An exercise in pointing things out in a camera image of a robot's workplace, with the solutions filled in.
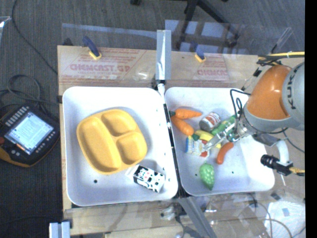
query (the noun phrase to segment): white tray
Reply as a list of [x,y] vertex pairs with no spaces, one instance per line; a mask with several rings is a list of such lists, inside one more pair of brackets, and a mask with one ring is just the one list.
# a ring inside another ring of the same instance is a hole
[[[199,129],[199,121],[210,112],[216,112],[221,119],[234,114],[229,88],[186,88],[172,87],[165,93],[168,110],[179,107],[192,107],[203,112],[198,118],[186,121]],[[234,92],[244,104],[248,96]],[[185,153],[186,136],[172,125],[178,162],[180,180],[187,193],[193,196],[205,196],[235,192],[266,191],[274,186],[273,170],[260,163],[261,156],[266,154],[265,147],[248,136],[235,143],[234,148],[225,156],[224,163],[215,162],[216,152],[208,158]],[[210,191],[201,182],[199,167],[204,162],[214,166],[215,184]]]
[[[126,170],[112,175],[96,172],[85,159],[76,136],[78,123],[107,109],[127,111],[142,131],[148,152],[140,162],[165,175],[159,193],[132,182]],[[162,100],[150,88],[72,87],[63,95],[66,184],[69,199],[78,206],[166,200],[178,189]]]

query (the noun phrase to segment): orange carrot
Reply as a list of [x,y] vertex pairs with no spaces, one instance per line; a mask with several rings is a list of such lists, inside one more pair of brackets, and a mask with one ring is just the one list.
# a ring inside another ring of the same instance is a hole
[[217,155],[217,164],[221,165],[224,161],[225,154],[233,147],[232,142],[224,144],[218,152]]
[[187,136],[191,136],[194,134],[194,128],[191,127],[187,122],[182,119],[177,118],[176,116],[171,116],[170,120],[172,123],[178,128],[182,133]]
[[199,117],[202,115],[201,112],[190,110],[190,109],[176,109],[174,113],[175,113],[175,116],[179,119]]

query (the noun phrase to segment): blue clamp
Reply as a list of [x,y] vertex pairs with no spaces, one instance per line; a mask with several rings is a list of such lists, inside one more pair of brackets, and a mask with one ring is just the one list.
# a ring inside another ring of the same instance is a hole
[[204,52],[199,48],[198,44],[196,42],[194,42],[194,41],[192,41],[190,44],[191,44],[191,49],[196,53],[195,54],[195,58],[199,62],[206,61],[206,57],[204,55]]
[[101,53],[98,51],[96,45],[93,43],[91,39],[89,39],[87,36],[83,37],[83,43],[85,46],[87,46],[90,51],[89,54],[95,59],[98,60],[101,58]]

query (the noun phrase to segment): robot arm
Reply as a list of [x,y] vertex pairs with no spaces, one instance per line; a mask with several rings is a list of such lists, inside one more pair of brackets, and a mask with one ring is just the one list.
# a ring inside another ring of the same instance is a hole
[[240,117],[232,130],[215,136],[207,147],[212,147],[226,137],[237,141],[251,135],[256,141],[267,146],[277,146],[280,159],[263,155],[261,163],[276,169],[282,175],[289,175],[293,163],[289,160],[284,140],[271,135],[277,129],[305,129],[305,63],[290,68],[274,65],[258,81]]

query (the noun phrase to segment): toy banana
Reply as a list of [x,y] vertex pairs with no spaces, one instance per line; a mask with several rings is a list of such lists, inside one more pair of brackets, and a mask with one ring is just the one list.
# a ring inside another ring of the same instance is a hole
[[[211,133],[204,131],[204,130],[201,130],[201,129],[196,130],[194,134],[198,135],[200,140],[204,140],[207,142],[213,138],[213,135]],[[220,149],[221,144],[217,144],[216,148]]]

